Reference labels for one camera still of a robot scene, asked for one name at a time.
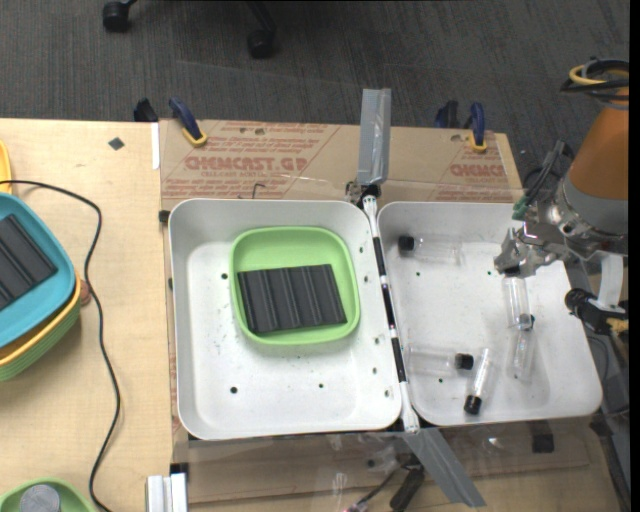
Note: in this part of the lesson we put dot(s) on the grey metal cylinder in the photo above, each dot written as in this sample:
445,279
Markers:
40,500

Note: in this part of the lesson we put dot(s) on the yellow plate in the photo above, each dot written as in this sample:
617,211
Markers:
4,167
60,336

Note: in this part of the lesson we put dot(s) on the black ribbed slab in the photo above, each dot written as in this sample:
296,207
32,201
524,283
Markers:
291,299
20,260

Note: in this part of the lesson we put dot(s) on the black cylinder on white bracket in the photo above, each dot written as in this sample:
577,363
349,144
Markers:
587,305

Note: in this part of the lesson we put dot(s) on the brown cardboard board red print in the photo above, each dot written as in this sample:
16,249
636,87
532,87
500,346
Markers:
420,150

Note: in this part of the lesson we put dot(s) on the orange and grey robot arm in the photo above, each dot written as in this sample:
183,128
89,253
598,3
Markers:
600,155

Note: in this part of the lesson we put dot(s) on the white plastic tray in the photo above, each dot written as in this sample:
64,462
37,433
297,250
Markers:
450,310
280,390

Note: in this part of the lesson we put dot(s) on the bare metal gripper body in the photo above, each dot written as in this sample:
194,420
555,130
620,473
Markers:
575,235

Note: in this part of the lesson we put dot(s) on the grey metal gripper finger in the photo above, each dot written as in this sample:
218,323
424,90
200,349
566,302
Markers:
511,252
536,258

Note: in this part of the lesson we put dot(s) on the black chair wheel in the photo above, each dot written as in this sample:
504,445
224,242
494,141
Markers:
261,44
116,16

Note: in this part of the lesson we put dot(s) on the small black hex key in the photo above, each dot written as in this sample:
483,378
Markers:
262,189

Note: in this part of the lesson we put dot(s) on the blue plate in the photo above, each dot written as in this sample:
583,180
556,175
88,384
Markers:
50,305

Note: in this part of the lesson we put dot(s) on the green plate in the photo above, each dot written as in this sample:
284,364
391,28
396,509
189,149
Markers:
75,495
300,245
55,356

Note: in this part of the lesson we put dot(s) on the thin black and white rod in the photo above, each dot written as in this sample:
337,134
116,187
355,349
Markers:
384,280

